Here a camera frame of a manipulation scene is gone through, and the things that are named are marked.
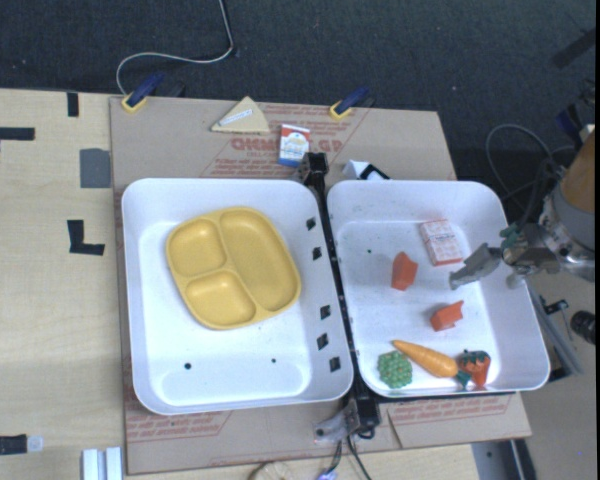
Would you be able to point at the orange carrot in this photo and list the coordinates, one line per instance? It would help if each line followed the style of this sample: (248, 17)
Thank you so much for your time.
(430, 360)

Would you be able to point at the white and black small piece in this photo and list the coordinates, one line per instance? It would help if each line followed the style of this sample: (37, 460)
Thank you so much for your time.
(362, 169)

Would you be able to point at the orange block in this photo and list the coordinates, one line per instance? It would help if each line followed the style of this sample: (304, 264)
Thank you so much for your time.
(446, 316)
(404, 272)

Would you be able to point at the red strawberry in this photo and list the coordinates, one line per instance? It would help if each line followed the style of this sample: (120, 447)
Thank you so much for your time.
(480, 368)

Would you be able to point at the beige pizza slice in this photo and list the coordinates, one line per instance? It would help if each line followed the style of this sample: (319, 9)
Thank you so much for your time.
(245, 120)

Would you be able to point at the red white blue carton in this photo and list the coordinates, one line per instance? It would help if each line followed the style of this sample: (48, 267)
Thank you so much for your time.
(294, 145)

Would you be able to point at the thin black rod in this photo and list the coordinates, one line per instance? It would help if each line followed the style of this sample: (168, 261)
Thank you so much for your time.
(336, 268)

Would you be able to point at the white plastic tray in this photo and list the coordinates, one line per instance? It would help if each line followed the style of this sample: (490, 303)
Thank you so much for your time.
(485, 308)
(230, 368)

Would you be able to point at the brown cardboard board red print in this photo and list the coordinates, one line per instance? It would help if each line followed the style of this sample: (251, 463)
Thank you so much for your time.
(180, 143)

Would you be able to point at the yellow divided plate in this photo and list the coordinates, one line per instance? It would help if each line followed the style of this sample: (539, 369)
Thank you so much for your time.
(232, 268)

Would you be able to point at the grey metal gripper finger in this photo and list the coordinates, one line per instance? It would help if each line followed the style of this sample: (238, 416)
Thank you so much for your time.
(516, 279)
(475, 267)

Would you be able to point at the pink and white carton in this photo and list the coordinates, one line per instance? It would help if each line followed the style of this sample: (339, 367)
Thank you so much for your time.
(442, 243)

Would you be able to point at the black cylinder on white bracket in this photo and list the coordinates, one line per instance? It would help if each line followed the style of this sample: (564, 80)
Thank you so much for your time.
(584, 325)

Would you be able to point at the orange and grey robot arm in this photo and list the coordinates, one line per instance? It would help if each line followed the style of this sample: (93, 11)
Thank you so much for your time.
(577, 188)

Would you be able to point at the green grapes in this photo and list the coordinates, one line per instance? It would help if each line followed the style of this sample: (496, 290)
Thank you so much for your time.
(395, 369)

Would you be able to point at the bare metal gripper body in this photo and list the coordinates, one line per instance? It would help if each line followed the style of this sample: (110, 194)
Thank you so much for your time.
(535, 255)

